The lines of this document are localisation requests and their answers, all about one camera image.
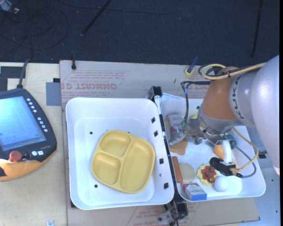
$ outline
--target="yellow cable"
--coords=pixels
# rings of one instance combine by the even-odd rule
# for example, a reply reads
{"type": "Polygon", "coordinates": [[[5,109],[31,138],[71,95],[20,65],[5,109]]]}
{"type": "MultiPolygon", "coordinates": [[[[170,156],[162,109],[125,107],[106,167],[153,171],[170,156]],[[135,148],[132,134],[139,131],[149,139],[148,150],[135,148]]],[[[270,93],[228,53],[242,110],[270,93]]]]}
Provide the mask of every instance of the yellow cable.
{"type": "Polygon", "coordinates": [[[245,69],[241,69],[241,70],[238,70],[238,71],[235,71],[235,72],[232,72],[232,73],[228,73],[228,74],[224,74],[224,75],[220,75],[220,76],[215,77],[215,76],[206,75],[204,73],[204,70],[208,69],[208,68],[211,68],[211,67],[225,68],[225,66],[224,65],[220,65],[220,64],[211,64],[211,65],[204,66],[200,70],[200,73],[201,73],[201,75],[205,79],[208,79],[208,80],[220,80],[220,79],[224,79],[224,78],[228,78],[228,77],[231,77],[231,76],[235,76],[235,75],[238,75],[240,73],[244,73],[244,72],[247,72],[247,71],[250,71],[250,70],[255,70],[255,69],[261,68],[263,65],[265,65],[265,63],[260,63],[260,64],[257,64],[257,65],[253,65],[253,66],[247,67],[245,69]]]}
{"type": "Polygon", "coordinates": [[[238,173],[239,171],[243,170],[244,168],[246,168],[247,166],[249,166],[250,164],[252,164],[255,159],[258,157],[259,155],[259,150],[258,148],[253,144],[251,143],[248,139],[246,139],[235,127],[233,127],[233,130],[240,136],[242,137],[243,140],[245,140],[247,143],[249,143],[255,150],[256,150],[256,154],[255,156],[248,162],[246,163],[244,166],[240,167],[240,168],[232,168],[231,171],[233,172],[233,174],[236,174],[238,173]]]}

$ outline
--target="beige round object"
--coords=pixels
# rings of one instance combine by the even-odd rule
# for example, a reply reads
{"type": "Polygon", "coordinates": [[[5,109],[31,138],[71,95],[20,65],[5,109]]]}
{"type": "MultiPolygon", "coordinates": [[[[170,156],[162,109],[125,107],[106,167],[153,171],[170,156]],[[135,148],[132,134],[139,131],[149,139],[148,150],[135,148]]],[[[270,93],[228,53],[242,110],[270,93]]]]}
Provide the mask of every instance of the beige round object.
{"type": "Polygon", "coordinates": [[[194,180],[195,178],[195,170],[194,168],[188,164],[188,163],[180,163],[179,164],[181,175],[183,177],[183,182],[184,183],[190,183],[194,180]]]}

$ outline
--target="white tray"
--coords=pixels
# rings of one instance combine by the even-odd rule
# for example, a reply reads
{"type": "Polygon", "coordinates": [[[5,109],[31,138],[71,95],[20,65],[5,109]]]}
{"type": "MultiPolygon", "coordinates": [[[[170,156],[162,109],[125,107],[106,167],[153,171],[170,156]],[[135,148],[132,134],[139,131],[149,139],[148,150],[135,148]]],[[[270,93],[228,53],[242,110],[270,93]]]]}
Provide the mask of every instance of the white tray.
{"type": "Polygon", "coordinates": [[[158,109],[151,100],[77,97],[66,105],[66,117],[70,197],[76,207],[92,210],[158,205],[172,200],[173,179],[158,109]],[[155,149],[153,173],[146,188],[139,193],[128,194],[108,187],[92,174],[91,161],[97,143],[103,133],[113,129],[137,135],[155,149]]]}
{"type": "MultiPolygon", "coordinates": [[[[189,114],[192,116],[198,113],[197,107],[202,103],[202,99],[189,99],[189,114]]],[[[162,113],[165,119],[169,114],[181,114],[185,115],[186,112],[186,103],[185,99],[167,99],[162,103],[162,113]]],[[[249,135],[247,133],[245,126],[238,126],[236,129],[248,140],[249,135]]],[[[238,134],[231,130],[231,134],[237,142],[237,146],[242,149],[250,158],[253,158],[255,153],[251,145],[245,142],[238,134]]],[[[170,130],[166,127],[166,137],[170,138],[170,130]]],[[[205,163],[209,163],[210,158],[217,157],[213,151],[213,147],[208,145],[207,140],[203,140],[201,144],[195,145],[193,139],[188,139],[188,145],[186,147],[186,152],[184,155],[179,155],[177,153],[172,153],[171,156],[177,156],[178,162],[186,162],[190,164],[195,172],[197,168],[205,163]]],[[[236,148],[232,150],[232,157],[236,161],[239,167],[245,165],[249,160],[236,148]]],[[[193,182],[198,183],[201,188],[207,193],[207,201],[217,200],[217,199],[229,199],[229,198],[242,198],[242,197],[257,197],[261,196],[266,189],[265,181],[259,167],[258,161],[254,161],[257,171],[256,173],[249,178],[238,178],[235,176],[228,176],[230,180],[230,188],[226,192],[218,192],[213,186],[205,186],[200,180],[195,176],[193,182]]],[[[253,172],[254,168],[251,165],[243,169],[240,173],[242,175],[249,175],[253,172]]],[[[182,190],[181,183],[177,183],[177,188],[179,194],[187,201],[191,201],[182,190]]]]}

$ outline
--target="yellow plate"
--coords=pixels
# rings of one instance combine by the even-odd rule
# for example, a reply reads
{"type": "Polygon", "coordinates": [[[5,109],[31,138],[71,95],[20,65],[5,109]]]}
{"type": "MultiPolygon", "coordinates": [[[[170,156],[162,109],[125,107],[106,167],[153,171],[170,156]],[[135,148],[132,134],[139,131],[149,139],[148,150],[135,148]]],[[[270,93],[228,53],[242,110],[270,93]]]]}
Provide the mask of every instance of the yellow plate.
{"type": "Polygon", "coordinates": [[[109,130],[100,138],[91,169],[101,183],[125,193],[138,193],[148,184],[155,150],[146,140],[120,130],[109,130]]]}

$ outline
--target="blue pen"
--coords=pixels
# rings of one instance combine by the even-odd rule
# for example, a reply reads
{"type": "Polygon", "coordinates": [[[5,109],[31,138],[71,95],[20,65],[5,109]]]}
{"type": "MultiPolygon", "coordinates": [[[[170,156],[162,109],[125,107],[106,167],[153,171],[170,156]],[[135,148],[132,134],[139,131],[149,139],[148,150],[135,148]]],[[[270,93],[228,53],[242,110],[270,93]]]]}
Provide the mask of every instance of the blue pen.
{"type": "Polygon", "coordinates": [[[193,63],[192,63],[189,67],[186,68],[186,70],[184,71],[184,73],[185,73],[187,76],[190,76],[190,75],[193,73],[193,71],[194,71],[194,66],[196,65],[197,61],[198,61],[198,57],[195,57],[193,63]]]}

